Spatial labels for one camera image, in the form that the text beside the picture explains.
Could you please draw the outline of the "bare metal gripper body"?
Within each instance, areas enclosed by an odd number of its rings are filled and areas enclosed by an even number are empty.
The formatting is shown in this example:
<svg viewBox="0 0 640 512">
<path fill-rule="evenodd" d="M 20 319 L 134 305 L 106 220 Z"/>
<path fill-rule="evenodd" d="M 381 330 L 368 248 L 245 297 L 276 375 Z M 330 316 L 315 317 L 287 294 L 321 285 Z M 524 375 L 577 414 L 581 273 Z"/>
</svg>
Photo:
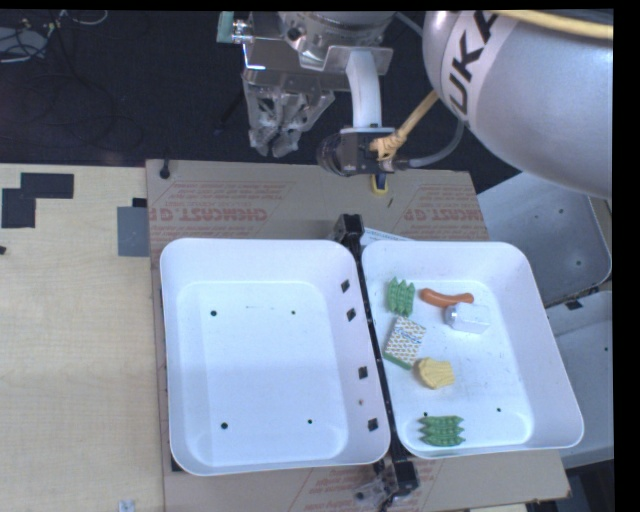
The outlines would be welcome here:
<svg viewBox="0 0 640 512">
<path fill-rule="evenodd" d="M 387 73 L 393 50 L 383 45 L 392 12 L 252 12 L 233 21 L 249 80 L 302 75 L 328 89 L 349 88 L 347 68 L 361 57 L 374 77 Z"/>
</svg>

